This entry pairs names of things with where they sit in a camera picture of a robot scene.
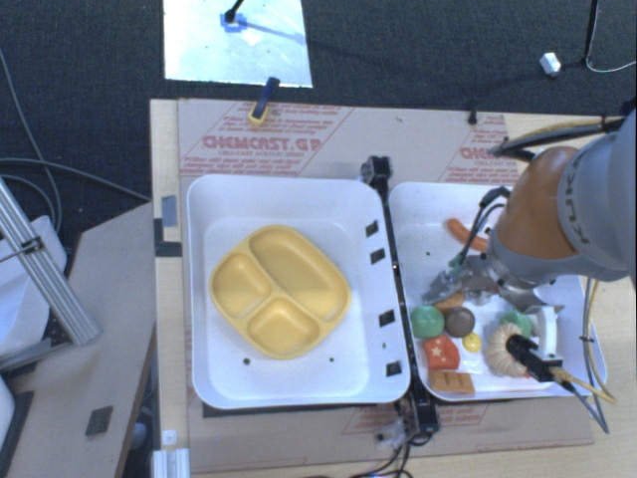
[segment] yellow plate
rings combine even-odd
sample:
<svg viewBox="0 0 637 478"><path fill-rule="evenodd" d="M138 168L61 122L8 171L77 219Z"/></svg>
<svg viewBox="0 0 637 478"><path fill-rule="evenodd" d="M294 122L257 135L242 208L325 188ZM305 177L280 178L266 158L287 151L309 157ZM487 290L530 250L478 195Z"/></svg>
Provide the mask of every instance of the yellow plate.
<svg viewBox="0 0 637 478"><path fill-rule="evenodd" d="M271 225L235 246L210 276L210 296L254 347L297 358L342 320L351 290L328 257L293 228Z"/></svg>

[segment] green ball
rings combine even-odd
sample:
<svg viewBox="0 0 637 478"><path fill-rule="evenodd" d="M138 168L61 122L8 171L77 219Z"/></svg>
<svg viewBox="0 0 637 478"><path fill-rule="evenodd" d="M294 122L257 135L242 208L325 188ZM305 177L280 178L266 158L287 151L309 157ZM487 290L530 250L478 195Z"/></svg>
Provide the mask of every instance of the green ball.
<svg viewBox="0 0 637 478"><path fill-rule="evenodd" d="M411 330L417 339L434 339L445 329L445 316L433 305L422 305L411 313Z"/></svg>
<svg viewBox="0 0 637 478"><path fill-rule="evenodd" d="M512 323L520 328L522 331L522 336L528 338L531 336L531 330L533 329L533 324L531 319L527 317L525 314L521 314L518 310L510 310L506 312L504 315L500 317L500 324L504 323Z"/></svg>

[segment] yellow ball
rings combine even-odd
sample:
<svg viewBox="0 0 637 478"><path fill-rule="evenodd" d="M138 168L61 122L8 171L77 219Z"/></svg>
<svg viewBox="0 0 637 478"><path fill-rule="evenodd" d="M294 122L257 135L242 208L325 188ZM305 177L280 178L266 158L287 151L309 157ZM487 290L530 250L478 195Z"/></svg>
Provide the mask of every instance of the yellow ball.
<svg viewBox="0 0 637 478"><path fill-rule="evenodd" d="M477 353L482 348L482 340L475 333L469 333L462 338L462 345L470 353Z"/></svg>

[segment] beige round toy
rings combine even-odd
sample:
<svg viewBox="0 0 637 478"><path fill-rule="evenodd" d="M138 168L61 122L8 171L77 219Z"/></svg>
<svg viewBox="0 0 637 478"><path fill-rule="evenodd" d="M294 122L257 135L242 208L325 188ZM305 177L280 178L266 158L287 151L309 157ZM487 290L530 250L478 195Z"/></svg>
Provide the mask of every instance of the beige round toy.
<svg viewBox="0 0 637 478"><path fill-rule="evenodd" d="M522 330L515 324L504 323L496 328L489 338L485 350L487 364L498 373L511 377L522 377L527 368L517 362L507 351L507 340L513 335L521 335Z"/></svg>

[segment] dark floor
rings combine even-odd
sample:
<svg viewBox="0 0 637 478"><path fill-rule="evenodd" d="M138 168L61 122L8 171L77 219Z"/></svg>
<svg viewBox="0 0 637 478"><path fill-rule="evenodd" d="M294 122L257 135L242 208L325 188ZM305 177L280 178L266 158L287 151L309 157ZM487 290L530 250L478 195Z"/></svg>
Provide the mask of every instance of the dark floor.
<svg viewBox="0 0 637 478"><path fill-rule="evenodd" d="M579 62L591 0L303 0L315 87L278 101L543 114L616 114L635 96L635 67L595 74ZM637 0L600 0L592 62L635 59ZM0 47L44 157L150 194L148 102L254 99L247 86L163 78L162 0L0 0ZM565 71L546 77L548 51ZM0 158L34 157L0 82ZM51 196L37 166L0 162ZM141 203L57 172L61 236ZM32 216L47 210L11 182Z"/></svg>

